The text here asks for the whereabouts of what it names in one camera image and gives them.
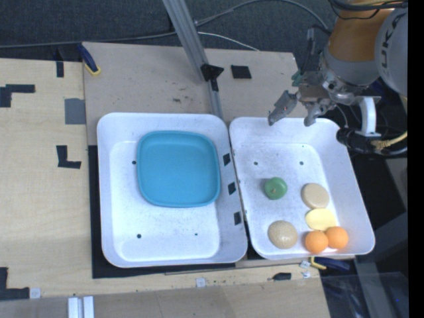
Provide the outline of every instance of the orange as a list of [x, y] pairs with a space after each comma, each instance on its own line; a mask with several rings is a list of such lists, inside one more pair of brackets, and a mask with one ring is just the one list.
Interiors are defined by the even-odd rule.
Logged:
[[327, 229], [325, 235], [329, 239], [331, 248], [344, 248], [349, 241], [349, 235], [346, 230], [340, 226], [334, 226]]
[[311, 231], [305, 237], [305, 247], [310, 253], [323, 252], [329, 245], [329, 239], [323, 231]]

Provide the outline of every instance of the white cable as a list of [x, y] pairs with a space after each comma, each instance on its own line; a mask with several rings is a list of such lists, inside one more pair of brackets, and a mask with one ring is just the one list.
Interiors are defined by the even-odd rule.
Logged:
[[340, 106], [339, 105], [337, 105], [336, 104], [336, 107], [337, 107], [337, 109], [340, 111], [340, 113], [342, 114], [342, 116], [343, 116], [343, 118], [344, 118], [344, 123], [345, 123], [345, 125], [344, 125], [344, 127], [345, 128], [349, 128], [349, 123], [348, 123], [348, 121], [347, 121], [347, 116], [346, 116], [346, 113], [340, 108]]
[[223, 36], [223, 35], [213, 34], [213, 33], [206, 33], [206, 32], [197, 32], [197, 33], [199, 33], [199, 34], [201, 34], [201, 35], [216, 36], [217, 38], [222, 38], [222, 39], [225, 39], [225, 40], [229, 40], [229, 41], [235, 42], [236, 44], [239, 44], [239, 45], [241, 45], [241, 46], [247, 47], [247, 48], [249, 48], [249, 49], [251, 49], [251, 50], [255, 50], [255, 51], [257, 51], [257, 52], [260, 52], [260, 51], [259, 51], [259, 49], [255, 48], [255, 47], [252, 47], [252, 46], [249, 46], [249, 45], [243, 44], [243, 43], [242, 43], [242, 42], [240, 42], [240, 41], [234, 40], [234, 39], [232, 39], [232, 38], [227, 38], [226, 36]]

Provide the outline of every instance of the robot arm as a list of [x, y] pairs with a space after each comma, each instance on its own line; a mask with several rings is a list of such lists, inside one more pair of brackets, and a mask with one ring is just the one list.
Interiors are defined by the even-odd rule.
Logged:
[[338, 139], [347, 146], [355, 145], [359, 152], [370, 152], [379, 137], [374, 102], [380, 97], [365, 97], [363, 92], [381, 77], [394, 91], [407, 97], [407, 0], [329, 1], [341, 12], [321, 54], [318, 70], [294, 75], [297, 93], [283, 93], [269, 114], [268, 123], [273, 125], [284, 118], [297, 102], [308, 111], [305, 126], [312, 125], [337, 104], [360, 105], [361, 130], [345, 129]]

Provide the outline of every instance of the metal bracket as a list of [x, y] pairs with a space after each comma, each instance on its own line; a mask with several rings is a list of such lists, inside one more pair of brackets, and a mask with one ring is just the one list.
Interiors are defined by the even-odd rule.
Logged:
[[307, 116], [303, 121], [307, 127], [314, 124], [317, 117], [335, 107], [328, 91], [321, 85], [317, 72], [305, 72], [302, 75], [297, 98], [307, 109]]
[[374, 98], [363, 97], [359, 103], [359, 107], [362, 114], [362, 127], [361, 131], [357, 131], [356, 133], [363, 136], [380, 136], [380, 134], [376, 132], [377, 112]]
[[217, 79], [219, 75], [223, 72], [222, 67], [217, 67], [209, 64], [203, 64], [200, 67], [201, 73], [203, 74], [203, 78], [205, 81]]
[[268, 124], [272, 126], [277, 121], [285, 118], [296, 107], [296, 95], [284, 91], [282, 96], [274, 104], [275, 109], [268, 115]]

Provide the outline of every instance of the blue plastic tray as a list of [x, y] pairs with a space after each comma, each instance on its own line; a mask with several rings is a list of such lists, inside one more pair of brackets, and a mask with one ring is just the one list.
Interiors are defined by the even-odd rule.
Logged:
[[219, 195], [217, 151], [202, 134], [150, 132], [138, 143], [136, 163], [140, 192], [151, 204], [199, 207]]

